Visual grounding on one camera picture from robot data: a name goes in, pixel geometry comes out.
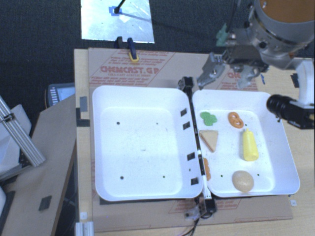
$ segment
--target round beige toy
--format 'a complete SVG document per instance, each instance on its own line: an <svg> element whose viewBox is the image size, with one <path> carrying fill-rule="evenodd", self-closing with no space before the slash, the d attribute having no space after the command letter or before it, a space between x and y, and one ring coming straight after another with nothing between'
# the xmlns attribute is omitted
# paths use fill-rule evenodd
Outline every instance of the round beige toy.
<svg viewBox="0 0 315 236"><path fill-rule="evenodd" d="M236 171L232 176L234 187L241 192L249 192L254 186L253 177L246 171Z"/></svg>

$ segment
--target white tray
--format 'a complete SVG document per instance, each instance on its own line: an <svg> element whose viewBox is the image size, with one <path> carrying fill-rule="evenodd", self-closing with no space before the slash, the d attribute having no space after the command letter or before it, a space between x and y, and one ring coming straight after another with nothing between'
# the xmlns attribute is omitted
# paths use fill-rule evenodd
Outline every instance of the white tray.
<svg viewBox="0 0 315 236"><path fill-rule="evenodd" d="M210 152L200 139L203 157L209 161L211 179L208 187L219 197L242 197L293 194L300 187L300 180L282 122L266 108L270 95L264 92L202 90L193 95L198 130L212 129L219 132L217 148ZM218 122L206 126L200 113L208 111ZM227 115L237 112L244 121L244 128L231 126ZM259 158L254 162L243 159L242 133L245 128L253 132ZM249 193L238 191L232 183L235 171L244 170L254 179Z"/></svg>
<svg viewBox="0 0 315 236"><path fill-rule="evenodd" d="M101 86L93 92L93 115L95 184L100 197L122 201L200 194L202 177L189 101L183 92ZM188 160L192 153L194 158Z"/></svg>

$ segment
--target toy mustard bottle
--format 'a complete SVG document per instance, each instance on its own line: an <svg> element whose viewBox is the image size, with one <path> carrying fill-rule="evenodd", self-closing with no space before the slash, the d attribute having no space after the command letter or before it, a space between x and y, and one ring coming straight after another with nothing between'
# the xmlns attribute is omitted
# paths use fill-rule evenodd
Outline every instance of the toy mustard bottle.
<svg viewBox="0 0 315 236"><path fill-rule="evenodd" d="M243 133L243 156L246 161L255 161L259 157L254 134L248 128Z"/></svg>

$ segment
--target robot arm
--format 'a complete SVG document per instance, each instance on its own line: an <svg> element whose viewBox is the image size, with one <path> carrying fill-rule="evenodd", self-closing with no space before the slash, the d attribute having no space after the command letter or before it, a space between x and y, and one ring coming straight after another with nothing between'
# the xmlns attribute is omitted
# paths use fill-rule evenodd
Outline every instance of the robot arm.
<svg viewBox="0 0 315 236"><path fill-rule="evenodd" d="M223 43L226 50L221 56L210 54L197 78L199 87L218 78L226 64L241 73L237 84L240 89L250 85L252 78L266 72L270 65L296 69L299 99L273 95L267 107L296 127L314 128L314 63L294 59L300 49L314 40L314 19L315 0L255 0L245 28L229 32L228 25L218 33L217 45Z"/></svg>

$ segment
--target tray with toy food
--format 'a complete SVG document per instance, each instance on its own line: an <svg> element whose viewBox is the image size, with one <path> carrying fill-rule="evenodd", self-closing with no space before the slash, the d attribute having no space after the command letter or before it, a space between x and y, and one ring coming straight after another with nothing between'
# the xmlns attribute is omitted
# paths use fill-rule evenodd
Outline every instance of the tray with toy food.
<svg viewBox="0 0 315 236"><path fill-rule="evenodd" d="M175 88L96 88L99 196L109 201L193 198L205 184L219 197L295 193L299 178L283 125L265 107L268 97L204 89L190 102Z"/></svg>
<svg viewBox="0 0 315 236"><path fill-rule="evenodd" d="M269 94L200 90L193 95L207 185L219 197L293 194L300 180Z"/></svg>

